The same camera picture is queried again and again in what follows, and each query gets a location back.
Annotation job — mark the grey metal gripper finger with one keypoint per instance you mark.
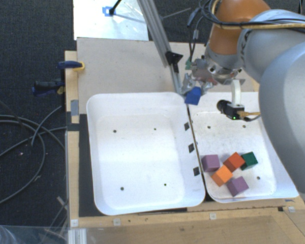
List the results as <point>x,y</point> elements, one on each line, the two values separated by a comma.
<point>187,84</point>
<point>206,87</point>

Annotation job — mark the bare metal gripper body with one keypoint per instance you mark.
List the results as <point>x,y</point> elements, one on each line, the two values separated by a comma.
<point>206,71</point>

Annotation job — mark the blue cube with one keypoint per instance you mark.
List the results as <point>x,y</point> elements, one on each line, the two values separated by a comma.
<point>193,96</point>

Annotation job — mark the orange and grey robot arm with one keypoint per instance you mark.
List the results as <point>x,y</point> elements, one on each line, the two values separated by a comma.
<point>282,67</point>

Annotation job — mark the thin black rod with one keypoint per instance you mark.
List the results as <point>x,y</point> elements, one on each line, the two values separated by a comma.
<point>193,129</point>

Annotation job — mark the white plastic tray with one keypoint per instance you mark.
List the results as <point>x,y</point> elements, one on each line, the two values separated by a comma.
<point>231,136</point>
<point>139,156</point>

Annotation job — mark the pale wood board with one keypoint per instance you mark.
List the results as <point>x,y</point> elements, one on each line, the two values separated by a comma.
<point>122,67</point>

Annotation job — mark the purple cube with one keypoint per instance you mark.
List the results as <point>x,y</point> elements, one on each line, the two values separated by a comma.
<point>210,163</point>
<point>237,186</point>

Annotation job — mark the dark orange cube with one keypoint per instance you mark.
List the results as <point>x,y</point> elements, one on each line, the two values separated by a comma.
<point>233,161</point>

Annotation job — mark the green cube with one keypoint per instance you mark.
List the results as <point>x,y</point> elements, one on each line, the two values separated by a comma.
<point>249,160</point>

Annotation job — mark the light orange cube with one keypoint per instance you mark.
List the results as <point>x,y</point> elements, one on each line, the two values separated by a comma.
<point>221,175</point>

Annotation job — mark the black cylinder on white bracket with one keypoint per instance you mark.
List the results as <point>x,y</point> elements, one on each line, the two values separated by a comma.
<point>231,108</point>

